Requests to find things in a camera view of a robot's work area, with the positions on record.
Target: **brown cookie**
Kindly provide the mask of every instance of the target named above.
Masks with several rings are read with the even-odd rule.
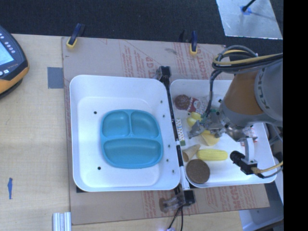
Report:
[[[201,159],[193,159],[186,165],[186,175],[192,182],[203,184],[210,178],[210,168]]]
[[[179,95],[175,98],[174,104],[179,110],[187,110],[190,105],[191,99],[186,95]]]

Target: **cardboard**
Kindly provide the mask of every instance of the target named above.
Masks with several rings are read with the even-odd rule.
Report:
[[[209,79],[212,59],[224,46],[198,44],[198,53],[192,56],[189,43],[78,38],[75,47],[69,49],[67,40],[63,37],[62,52],[72,224],[173,216],[173,210],[164,212],[159,206],[162,199],[175,195],[173,190],[90,193],[76,187],[72,173],[69,83],[81,74],[153,78],[160,66],[170,66],[171,81]],[[217,79],[232,77],[221,74]],[[269,206],[263,184],[192,190],[196,202],[183,209],[184,215]]]

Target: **dark background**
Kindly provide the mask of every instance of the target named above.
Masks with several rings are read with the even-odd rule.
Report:
[[[283,35],[283,0],[270,2]],[[225,36],[216,0],[0,0],[0,25],[10,33],[70,36],[77,23],[83,37],[178,41],[186,29],[198,43],[283,52],[281,39]]]

